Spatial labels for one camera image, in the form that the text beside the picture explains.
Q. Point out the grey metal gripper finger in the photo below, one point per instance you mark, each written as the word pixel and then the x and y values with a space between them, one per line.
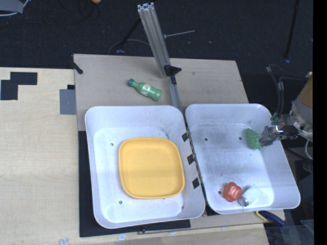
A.
pixel 273 130
pixel 268 139

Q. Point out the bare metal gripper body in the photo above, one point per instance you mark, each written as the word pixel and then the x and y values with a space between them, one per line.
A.
pixel 290 132

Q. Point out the green toy broccoli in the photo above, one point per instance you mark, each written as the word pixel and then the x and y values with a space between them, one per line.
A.
pixel 253 139

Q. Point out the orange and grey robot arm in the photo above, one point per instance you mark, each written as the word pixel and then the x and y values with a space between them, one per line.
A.
pixel 305 96

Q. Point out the white plastic tray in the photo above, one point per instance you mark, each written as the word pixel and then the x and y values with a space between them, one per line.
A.
pixel 230 162
pixel 107 167

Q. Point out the red toy bell pepper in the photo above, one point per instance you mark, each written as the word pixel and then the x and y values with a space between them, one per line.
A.
pixel 231 191

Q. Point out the yellow plate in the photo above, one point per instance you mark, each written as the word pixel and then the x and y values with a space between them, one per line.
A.
pixel 150 167

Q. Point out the green toy bottle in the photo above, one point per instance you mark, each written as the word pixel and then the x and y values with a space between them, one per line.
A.
pixel 146 90

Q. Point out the pale brown flat board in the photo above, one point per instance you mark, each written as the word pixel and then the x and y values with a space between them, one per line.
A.
pixel 110 85

